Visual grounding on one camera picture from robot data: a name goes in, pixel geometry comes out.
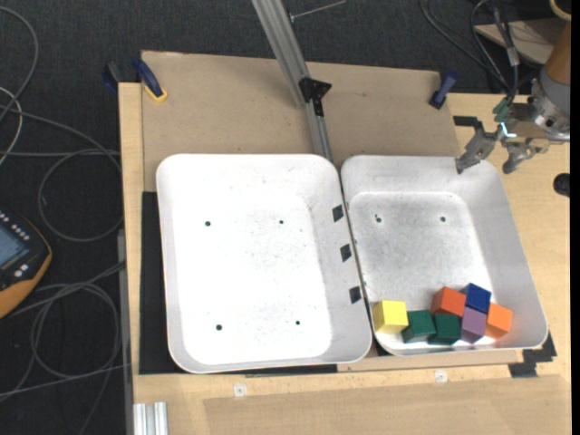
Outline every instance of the block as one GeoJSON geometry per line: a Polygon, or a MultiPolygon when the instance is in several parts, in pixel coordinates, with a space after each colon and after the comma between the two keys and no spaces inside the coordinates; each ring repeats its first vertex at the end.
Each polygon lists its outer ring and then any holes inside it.
{"type": "Polygon", "coordinates": [[[481,288],[479,285],[468,284],[462,290],[462,293],[466,295],[465,306],[475,309],[480,313],[487,314],[489,309],[489,303],[491,300],[491,292],[485,288],[481,288]]]}
{"type": "Polygon", "coordinates": [[[431,313],[427,309],[409,311],[407,318],[409,326],[401,332],[405,343],[425,342],[437,332],[431,313]]]}
{"type": "Polygon", "coordinates": [[[441,288],[431,300],[431,314],[463,315],[466,295],[448,286],[441,288]]]}
{"type": "Polygon", "coordinates": [[[511,309],[496,303],[489,304],[486,336],[500,338],[511,329],[514,312],[511,309]]]}
{"type": "Polygon", "coordinates": [[[452,345],[461,338],[461,324],[458,315],[434,314],[433,322],[437,332],[427,343],[452,345]]]}
{"type": "Polygon", "coordinates": [[[397,334],[409,325],[404,301],[382,300],[372,308],[375,332],[397,334]]]}
{"type": "Polygon", "coordinates": [[[465,307],[461,318],[461,340],[467,343],[475,343],[486,334],[487,315],[465,307]]]}

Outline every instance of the empty white tray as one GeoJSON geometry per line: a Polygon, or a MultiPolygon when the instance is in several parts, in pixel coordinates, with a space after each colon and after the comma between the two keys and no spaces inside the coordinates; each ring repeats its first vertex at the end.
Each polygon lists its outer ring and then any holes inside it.
{"type": "Polygon", "coordinates": [[[400,333],[376,333],[393,354],[469,349],[533,348],[547,325],[508,199],[486,161],[458,174],[453,158],[357,156],[342,167],[361,277],[370,307],[402,300],[430,309],[443,286],[474,283],[513,310],[512,330],[452,347],[404,343],[400,333]]]}
{"type": "Polygon", "coordinates": [[[174,155],[157,170],[169,351],[188,372],[369,350],[338,172],[315,155],[174,155]]]}

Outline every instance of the black mat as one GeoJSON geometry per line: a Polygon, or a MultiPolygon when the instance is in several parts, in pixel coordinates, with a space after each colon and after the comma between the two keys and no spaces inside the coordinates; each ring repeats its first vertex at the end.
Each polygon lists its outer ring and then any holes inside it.
{"type": "MultiPolygon", "coordinates": [[[[184,372],[168,348],[165,290],[157,193],[143,192],[141,221],[139,373],[184,372]]],[[[306,374],[336,372],[334,364],[253,369],[244,374],[306,374]]]]}

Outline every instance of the orange electronic device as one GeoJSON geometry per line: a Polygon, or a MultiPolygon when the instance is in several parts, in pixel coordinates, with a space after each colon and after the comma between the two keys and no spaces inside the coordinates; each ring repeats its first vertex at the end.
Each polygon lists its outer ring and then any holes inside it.
{"type": "Polygon", "coordinates": [[[0,205],[0,318],[33,290],[53,252],[27,219],[0,205]]]}

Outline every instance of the blue block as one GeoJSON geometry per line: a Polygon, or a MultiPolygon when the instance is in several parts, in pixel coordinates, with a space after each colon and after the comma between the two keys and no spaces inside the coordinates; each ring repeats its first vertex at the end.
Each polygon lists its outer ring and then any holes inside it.
{"type": "Polygon", "coordinates": [[[465,306],[480,311],[483,314],[488,313],[489,302],[491,301],[491,292],[479,285],[468,284],[462,290],[466,295],[465,306]]]}

